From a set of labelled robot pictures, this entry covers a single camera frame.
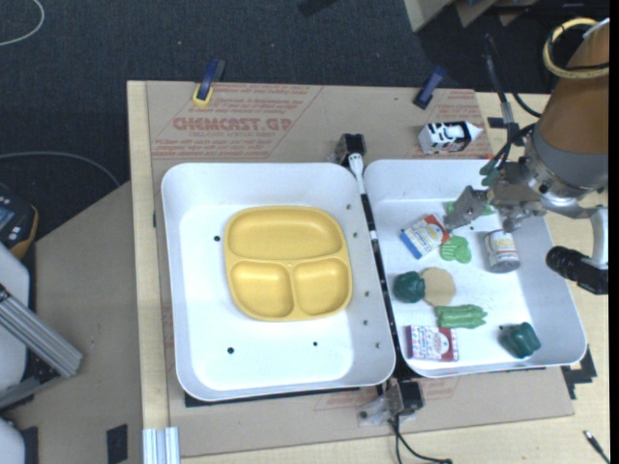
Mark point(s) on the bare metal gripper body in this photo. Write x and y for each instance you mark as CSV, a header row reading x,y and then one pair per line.
x,y
517,194

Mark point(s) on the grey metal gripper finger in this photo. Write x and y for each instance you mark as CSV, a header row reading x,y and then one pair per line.
x,y
512,221
466,208

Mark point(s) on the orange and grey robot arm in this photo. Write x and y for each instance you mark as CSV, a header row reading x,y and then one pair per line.
x,y
575,104

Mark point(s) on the light green toy vegetable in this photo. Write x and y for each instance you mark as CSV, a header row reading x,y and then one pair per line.
x,y
452,207

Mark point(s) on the small silver can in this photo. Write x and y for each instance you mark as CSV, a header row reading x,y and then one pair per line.
x,y
503,252

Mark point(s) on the light green toy lettuce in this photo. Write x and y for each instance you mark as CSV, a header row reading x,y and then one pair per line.
x,y
457,250

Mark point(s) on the blue and white carton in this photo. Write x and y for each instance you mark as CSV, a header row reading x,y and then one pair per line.
x,y
423,237

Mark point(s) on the black and white milk carton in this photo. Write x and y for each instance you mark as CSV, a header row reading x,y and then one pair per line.
x,y
442,137

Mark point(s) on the tan round biscuit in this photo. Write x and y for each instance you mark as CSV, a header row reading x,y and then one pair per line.
x,y
440,285

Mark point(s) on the white plastic tray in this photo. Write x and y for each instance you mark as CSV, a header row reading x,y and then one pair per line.
x,y
503,302
271,356

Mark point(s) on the thin black and white rod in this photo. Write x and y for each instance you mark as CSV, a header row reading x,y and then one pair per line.
x,y
372,232

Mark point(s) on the dark green toy broccoli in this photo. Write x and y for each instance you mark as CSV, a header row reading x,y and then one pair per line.
x,y
408,287

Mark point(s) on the green toy bean bunch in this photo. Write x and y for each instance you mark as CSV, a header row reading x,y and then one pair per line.
x,y
459,317

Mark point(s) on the dark green toy pepper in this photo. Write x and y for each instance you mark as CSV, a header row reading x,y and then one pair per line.
x,y
520,340

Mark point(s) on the red and white packet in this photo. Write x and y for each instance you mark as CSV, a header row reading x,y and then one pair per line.
x,y
433,343

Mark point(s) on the yellow divided plate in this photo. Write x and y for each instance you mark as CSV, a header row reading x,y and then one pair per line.
x,y
287,264

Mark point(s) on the brown cardboard board, red print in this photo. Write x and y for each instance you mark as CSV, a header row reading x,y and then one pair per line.
x,y
271,128

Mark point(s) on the black cylinder on white bracket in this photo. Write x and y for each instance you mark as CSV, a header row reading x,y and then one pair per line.
x,y
575,266

